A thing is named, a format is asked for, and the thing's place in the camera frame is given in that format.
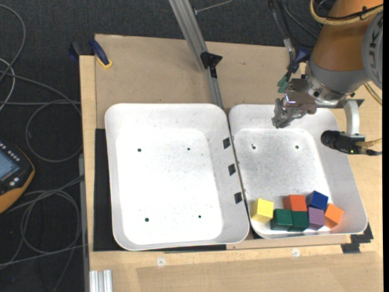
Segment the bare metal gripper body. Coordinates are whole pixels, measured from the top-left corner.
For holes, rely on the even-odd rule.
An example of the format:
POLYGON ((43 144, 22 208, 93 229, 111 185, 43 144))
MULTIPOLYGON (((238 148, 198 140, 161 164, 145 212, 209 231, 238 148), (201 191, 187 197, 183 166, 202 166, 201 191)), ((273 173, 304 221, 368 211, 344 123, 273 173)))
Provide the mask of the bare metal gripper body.
POLYGON ((284 93, 286 114, 315 114, 318 108, 343 108, 346 95, 315 78, 293 78, 284 93))

